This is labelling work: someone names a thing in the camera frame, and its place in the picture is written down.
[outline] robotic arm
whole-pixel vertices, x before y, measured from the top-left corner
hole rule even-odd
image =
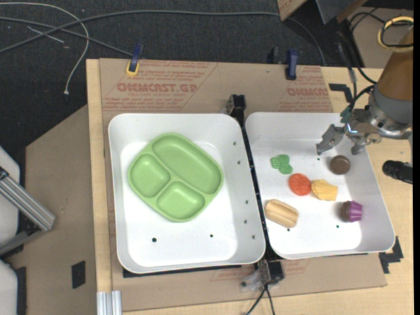
[[[318,155],[331,149],[346,135],[353,142],[352,154],[363,152],[370,143],[382,138],[407,139],[411,146],[411,161],[388,160],[384,174],[413,184],[413,26],[393,52],[378,82],[364,89],[341,112],[342,127],[330,125],[316,144]],[[369,93],[368,105],[354,109],[357,98]]]

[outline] green divided plate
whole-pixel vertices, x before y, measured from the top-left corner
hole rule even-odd
[[[167,133],[153,139],[128,171],[131,188],[166,218],[190,221],[218,194],[220,165],[186,137]]]

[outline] wooden table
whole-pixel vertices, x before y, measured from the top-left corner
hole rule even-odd
[[[267,65],[267,70],[274,67]],[[366,69],[366,73],[378,79],[382,70]],[[346,68],[322,68],[325,83],[347,83]],[[358,75],[358,89],[368,83]],[[345,106],[343,93],[329,91],[334,112]],[[108,209],[106,206],[106,174],[104,164],[104,136],[100,94],[100,65],[98,60],[87,60],[87,96],[89,105],[89,131],[91,143],[94,246],[96,258],[96,289],[109,293],[112,288],[110,242],[108,237]],[[362,106],[367,98],[358,101]],[[404,258],[390,265],[386,275],[388,285],[382,288],[346,290],[309,295],[274,298],[274,307],[281,315],[324,314],[413,314],[413,187],[386,177],[382,164],[388,159],[410,160],[408,142],[384,140],[367,147],[379,187],[388,208],[395,234],[400,240]],[[162,308],[129,312],[129,314],[244,314],[254,300],[201,304],[176,308]],[[271,314],[268,299],[262,299],[253,314]]]

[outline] orange toy slice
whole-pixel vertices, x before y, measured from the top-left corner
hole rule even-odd
[[[292,192],[299,196],[305,196],[310,193],[312,183],[306,175],[295,173],[289,178],[289,187]]]

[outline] purple object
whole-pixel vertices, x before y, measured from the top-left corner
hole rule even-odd
[[[340,213],[347,222],[360,221],[362,219],[362,205],[355,201],[344,202]]]

